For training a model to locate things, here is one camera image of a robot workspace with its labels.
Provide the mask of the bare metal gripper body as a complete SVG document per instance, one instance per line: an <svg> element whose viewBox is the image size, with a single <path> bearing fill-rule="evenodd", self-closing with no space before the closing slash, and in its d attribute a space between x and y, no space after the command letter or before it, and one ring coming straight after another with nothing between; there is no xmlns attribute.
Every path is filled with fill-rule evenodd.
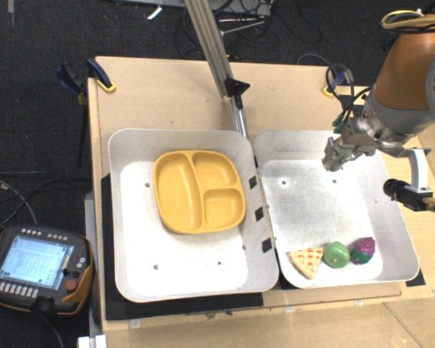
<svg viewBox="0 0 435 348"><path fill-rule="evenodd" d="M338 151L347 157L372 155L376 150L396 155L399 153L399 136L376 117L350 117L339 130L334 141Z"/></svg>

